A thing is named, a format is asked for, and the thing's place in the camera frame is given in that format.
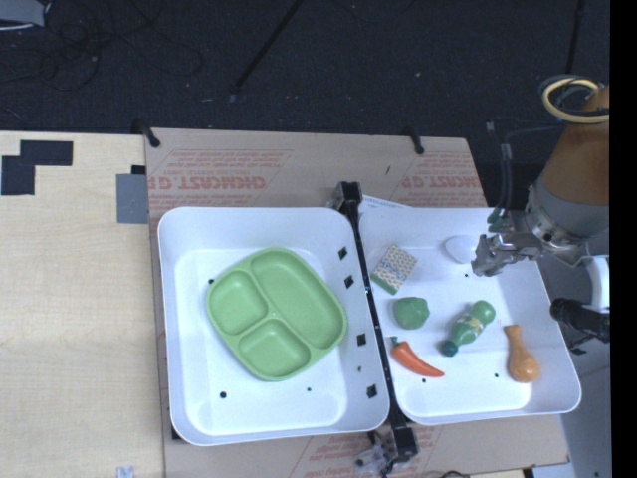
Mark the green bottle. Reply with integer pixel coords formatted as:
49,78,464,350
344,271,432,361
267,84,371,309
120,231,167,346
439,299,498,359

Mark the thin black rod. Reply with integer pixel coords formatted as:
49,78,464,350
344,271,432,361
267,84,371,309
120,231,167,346
345,200,408,435

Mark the patterned small carton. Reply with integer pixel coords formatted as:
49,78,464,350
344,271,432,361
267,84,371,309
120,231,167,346
369,242,419,297

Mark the white plastic tray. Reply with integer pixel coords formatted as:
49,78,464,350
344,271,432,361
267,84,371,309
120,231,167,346
357,205,583,427
157,205,391,448

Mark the brown cardboard board red print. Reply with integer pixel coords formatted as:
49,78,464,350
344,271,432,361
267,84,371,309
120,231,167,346
143,126,571,478

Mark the white paper sheet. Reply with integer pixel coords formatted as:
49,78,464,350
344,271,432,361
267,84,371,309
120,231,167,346
361,194,415,213

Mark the black cylinder on white bracket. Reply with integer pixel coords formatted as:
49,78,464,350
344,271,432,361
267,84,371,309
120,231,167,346
548,254,611,344

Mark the orange chili pepper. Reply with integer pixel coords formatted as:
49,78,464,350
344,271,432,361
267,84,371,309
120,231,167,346
388,336,446,379

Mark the white egg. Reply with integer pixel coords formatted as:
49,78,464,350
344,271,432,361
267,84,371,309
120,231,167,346
444,234,480,266

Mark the tan chicken drumstick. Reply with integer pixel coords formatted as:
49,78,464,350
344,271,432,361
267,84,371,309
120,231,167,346
503,323,541,384

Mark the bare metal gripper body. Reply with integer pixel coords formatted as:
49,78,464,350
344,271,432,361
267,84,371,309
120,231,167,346
497,215,567,266

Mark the black block with wires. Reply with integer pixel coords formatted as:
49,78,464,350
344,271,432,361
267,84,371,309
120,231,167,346
389,424,420,463
332,180,364,213

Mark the green bell pepper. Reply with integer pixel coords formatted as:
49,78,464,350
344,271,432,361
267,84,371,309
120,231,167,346
392,296,431,332

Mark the green divided plate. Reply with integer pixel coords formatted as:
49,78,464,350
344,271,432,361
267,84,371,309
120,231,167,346
204,246,348,383

